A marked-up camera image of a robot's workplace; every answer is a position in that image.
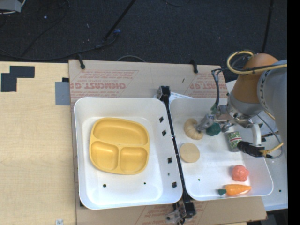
black fabric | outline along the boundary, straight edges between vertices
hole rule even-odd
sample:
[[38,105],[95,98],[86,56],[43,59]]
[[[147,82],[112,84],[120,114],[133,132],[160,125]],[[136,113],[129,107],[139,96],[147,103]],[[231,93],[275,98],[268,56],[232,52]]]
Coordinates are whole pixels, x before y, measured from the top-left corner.
[[[83,60],[225,68],[235,51],[262,51],[271,0],[136,0],[101,47],[131,1],[27,0],[20,13],[0,14],[0,60],[67,62],[80,53]],[[287,0],[274,0],[264,52],[287,59]]]

toy carrot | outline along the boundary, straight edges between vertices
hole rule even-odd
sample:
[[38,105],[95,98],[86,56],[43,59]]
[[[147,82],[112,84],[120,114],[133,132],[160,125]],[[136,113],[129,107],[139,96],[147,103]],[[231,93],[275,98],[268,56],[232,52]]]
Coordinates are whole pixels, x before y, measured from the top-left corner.
[[242,184],[228,184],[225,186],[225,189],[218,189],[220,195],[227,194],[229,196],[237,195],[247,190],[250,190],[251,186],[242,185]]

round tan object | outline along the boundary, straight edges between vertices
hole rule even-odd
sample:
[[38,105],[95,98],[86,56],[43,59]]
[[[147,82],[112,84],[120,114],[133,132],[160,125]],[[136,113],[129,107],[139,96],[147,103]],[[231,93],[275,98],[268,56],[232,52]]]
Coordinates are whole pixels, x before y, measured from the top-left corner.
[[200,157],[200,151],[195,144],[186,142],[179,149],[180,157],[187,163],[194,163]]

